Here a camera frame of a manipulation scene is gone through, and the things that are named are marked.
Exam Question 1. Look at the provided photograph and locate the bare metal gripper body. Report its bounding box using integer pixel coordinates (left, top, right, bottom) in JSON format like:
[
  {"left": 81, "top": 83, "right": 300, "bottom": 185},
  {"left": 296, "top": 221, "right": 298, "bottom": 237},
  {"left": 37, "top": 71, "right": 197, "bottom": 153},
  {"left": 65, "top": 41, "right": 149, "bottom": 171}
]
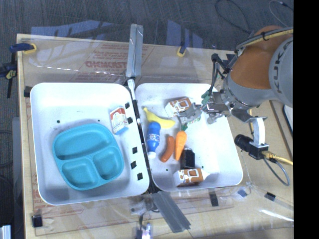
[{"left": 202, "top": 91, "right": 237, "bottom": 124}]

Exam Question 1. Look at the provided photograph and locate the white and green packet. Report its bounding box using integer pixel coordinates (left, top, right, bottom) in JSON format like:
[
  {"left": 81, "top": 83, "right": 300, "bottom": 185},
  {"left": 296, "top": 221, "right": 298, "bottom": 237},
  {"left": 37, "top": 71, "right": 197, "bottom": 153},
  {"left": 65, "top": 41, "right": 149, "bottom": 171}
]
[{"left": 184, "top": 115, "right": 201, "bottom": 125}]

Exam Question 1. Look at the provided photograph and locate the brown and white carton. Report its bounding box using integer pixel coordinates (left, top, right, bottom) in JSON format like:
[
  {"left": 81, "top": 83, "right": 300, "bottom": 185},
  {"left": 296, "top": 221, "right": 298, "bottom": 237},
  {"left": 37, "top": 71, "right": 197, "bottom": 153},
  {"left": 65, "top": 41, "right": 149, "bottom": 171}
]
[
  {"left": 172, "top": 167, "right": 211, "bottom": 188},
  {"left": 164, "top": 96, "right": 194, "bottom": 118}
]

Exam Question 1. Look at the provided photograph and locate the orange carrot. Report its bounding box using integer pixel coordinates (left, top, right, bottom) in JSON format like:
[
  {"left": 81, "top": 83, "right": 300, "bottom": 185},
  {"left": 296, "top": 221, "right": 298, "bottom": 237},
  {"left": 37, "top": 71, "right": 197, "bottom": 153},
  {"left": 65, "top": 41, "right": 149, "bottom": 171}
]
[{"left": 174, "top": 123, "right": 188, "bottom": 161}]

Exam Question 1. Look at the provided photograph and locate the yellow banana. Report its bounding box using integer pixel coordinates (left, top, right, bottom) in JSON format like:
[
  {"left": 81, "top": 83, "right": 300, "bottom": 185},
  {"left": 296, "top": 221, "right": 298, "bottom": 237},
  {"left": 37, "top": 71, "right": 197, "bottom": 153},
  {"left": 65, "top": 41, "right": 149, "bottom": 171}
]
[{"left": 143, "top": 107, "right": 176, "bottom": 129}]

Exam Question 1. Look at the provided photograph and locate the orange sausage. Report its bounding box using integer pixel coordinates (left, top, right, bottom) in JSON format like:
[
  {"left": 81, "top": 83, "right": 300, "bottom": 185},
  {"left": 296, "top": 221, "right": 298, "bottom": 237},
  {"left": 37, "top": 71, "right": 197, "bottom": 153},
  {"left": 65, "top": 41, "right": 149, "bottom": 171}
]
[{"left": 160, "top": 135, "right": 176, "bottom": 163}]

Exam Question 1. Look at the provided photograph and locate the blue and white bottle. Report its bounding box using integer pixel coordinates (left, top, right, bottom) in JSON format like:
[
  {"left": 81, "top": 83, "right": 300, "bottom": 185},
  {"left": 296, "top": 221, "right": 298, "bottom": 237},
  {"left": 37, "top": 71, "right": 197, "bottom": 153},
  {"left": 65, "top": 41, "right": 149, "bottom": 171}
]
[{"left": 146, "top": 121, "right": 161, "bottom": 160}]

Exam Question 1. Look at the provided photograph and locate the black carton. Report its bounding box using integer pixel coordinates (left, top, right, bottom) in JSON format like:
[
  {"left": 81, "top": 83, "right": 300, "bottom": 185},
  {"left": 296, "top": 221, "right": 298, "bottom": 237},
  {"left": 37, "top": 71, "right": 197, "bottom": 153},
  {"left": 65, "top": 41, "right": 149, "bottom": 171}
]
[{"left": 179, "top": 147, "right": 196, "bottom": 170}]

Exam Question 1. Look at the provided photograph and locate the white plastic tray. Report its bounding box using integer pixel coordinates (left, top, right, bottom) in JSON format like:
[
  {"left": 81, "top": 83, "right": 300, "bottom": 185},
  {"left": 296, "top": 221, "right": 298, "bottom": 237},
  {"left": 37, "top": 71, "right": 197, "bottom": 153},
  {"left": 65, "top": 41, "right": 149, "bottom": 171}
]
[
  {"left": 134, "top": 83, "right": 244, "bottom": 193},
  {"left": 29, "top": 82, "right": 151, "bottom": 206}
]

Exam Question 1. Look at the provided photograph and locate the red and white carton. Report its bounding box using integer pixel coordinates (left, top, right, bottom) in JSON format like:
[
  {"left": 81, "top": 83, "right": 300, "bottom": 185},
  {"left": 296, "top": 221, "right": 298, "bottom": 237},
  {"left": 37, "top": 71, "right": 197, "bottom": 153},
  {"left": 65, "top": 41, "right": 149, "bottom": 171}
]
[{"left": 109, "top": 105, "right": 130, "bottom": 135}]

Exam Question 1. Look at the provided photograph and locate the brown cardboard board red print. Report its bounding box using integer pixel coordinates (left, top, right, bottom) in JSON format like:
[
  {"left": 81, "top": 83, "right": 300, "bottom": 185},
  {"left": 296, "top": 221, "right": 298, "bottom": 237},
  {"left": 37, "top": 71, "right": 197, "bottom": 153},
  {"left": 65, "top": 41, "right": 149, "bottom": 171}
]
[{"left": 21, "top": 40, "right": 250, "bottom": 234}]

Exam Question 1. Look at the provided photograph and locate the blue divided plate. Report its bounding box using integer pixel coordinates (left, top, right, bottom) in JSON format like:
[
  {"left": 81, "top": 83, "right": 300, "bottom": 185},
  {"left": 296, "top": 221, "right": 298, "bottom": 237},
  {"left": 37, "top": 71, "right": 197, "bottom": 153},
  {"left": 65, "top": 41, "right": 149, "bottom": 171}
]
[{"left": 51, "top": 122, "right": 125, "bottom": 191}]

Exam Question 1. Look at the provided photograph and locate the black cylinder on white bracket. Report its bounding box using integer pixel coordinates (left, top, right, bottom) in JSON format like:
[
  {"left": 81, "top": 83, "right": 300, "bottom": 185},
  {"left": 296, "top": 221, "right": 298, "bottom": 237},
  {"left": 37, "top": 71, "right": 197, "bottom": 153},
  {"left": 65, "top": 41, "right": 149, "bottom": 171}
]
[{"left": 234, "top": 117, "right": 270, "bottom": 160}]

